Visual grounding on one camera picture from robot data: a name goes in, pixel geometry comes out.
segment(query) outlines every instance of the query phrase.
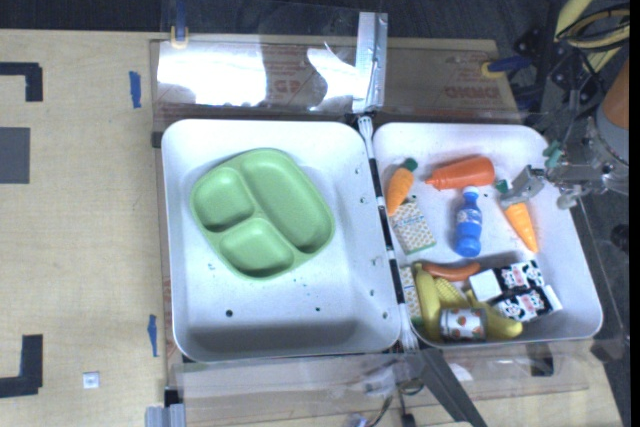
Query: food can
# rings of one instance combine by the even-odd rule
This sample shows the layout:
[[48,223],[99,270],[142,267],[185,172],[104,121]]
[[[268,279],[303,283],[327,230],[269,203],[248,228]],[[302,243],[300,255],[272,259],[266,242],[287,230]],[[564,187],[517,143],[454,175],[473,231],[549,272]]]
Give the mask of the food can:
[[483,308],[443,309],[440,336],[450,342],[484,342],[487,339],[487,312]]

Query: wooden table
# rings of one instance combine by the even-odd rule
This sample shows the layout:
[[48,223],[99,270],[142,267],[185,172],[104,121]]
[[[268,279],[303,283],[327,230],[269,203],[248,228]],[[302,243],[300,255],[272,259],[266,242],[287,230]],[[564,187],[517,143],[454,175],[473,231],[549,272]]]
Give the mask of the wooden table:
[[[0,31],[0,62],[37,62],[44,101],[0,76],[0,126],[30,128],[28,184],[0,184],[0,376],[42,334],[43,386],[0,399],[2,425],[142,425],[167,383],[149,43],[155,33]],[[134,108],[129,72],[140,75]],[[157,318],[158,356],[147,326]],[[605,373],[586,389],[476,401],[489,425],[621,425]],[[97,388],[83,374],[99,372]],[[451,418],[439,405],[419,424]],[[279,425],[343,425],[344,417]],[[398,425],[387,415],[380,425]]]

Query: green plate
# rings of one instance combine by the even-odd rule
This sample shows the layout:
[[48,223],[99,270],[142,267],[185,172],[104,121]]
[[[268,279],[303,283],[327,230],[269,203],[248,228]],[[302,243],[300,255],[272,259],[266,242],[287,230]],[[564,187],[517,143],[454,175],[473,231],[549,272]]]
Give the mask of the green plate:
[[322,195],[280,150],[242,153],[206,173],[191,211],[213,249],[239,276],[274,278],[317,255],[335,221]]

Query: toy sausage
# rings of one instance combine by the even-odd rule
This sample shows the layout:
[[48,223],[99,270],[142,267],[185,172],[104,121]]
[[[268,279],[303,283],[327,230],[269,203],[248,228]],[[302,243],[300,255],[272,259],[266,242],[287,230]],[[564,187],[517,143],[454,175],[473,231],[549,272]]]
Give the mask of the toy sausage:
[[423,263],[422,269],[434,278],[444,278],[448,281],[464,281],[469,276],[480,272],[480,264],[472,262],[463,267],[444,267],[435,263]]

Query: white tray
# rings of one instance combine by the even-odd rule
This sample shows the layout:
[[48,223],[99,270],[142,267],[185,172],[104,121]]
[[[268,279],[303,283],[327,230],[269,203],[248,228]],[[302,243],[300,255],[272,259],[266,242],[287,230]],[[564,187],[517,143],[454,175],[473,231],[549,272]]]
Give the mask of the white tray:
[[[189,208],[195,182],[255,148],[287,152],[335,216],[317,256],[269,280],[239,278],[199,231]],[[379,352],[400,334],[384,234],[360,135],[334,122],[184,120],[162,139],[173,329],[189,358]]]
[[[543,167],[544,138],[518,125],[389,123],[376,130],[374,151],[383,187],[406,157],[418,162],[412,188],[437,244],[411,259],[461,260],[451,249],[451,215],[460,191],[422,183],[433,169],[486,155],[498,177],[513,180],[526,165]],[[307,173],[335,216],[336,232],[316,257],[280,277],[238,278],[193,220],[189,195],[217,164],[244,151],[277,148]],[[180,350],[196,361],[383,351],[400,334],[385,242],[364,142],[347,125],[317,121],[184,120],[162,139],[172,280],[173,329]],[[481,188],[481,256],[485,265],[534,256],[508,225],[491,186]],[[547,184],[530,211],[545,279],[564,310],[527,324],[513,342],[582,339],[602,324],[602,309],[571,213],[559,210]],[[398,262],[409,263],[394,237]],[[427,343],[438,346],[430,340]],[[442,344],[464,348],[464,344]]]
[[[436,245],[407,257],[392,235],[396,257],[402,266],[415,260],[445,264],[469,261],[452,249],[452,213],[461,201],[461,191],[438,191],[426,185],[424,180],[434,169],[463,157],[484,155],[493,162],[496,178],[511,181],[527,165],[544,168],[542,152],[548,144],[538,132],[521,125],[388,123],[376,130],[373,146],[383,190],[393,170],[407,157],[418,162],[411,194],[417,198]],[[559,195],[559,191],[547,183],[530,200],[529,212],[540,248],[536,255],[509,226],[500,209],[499,193],[495,187],[480,187],[478,206],[483,214],[482,251],[475,260],[483,266],[493,266],[501,261],[535,257],[545,281],[553,287],[564,308],[528,323],[514,342],[589,338],[602,325],[602,307],[571,212],[556,206]]]

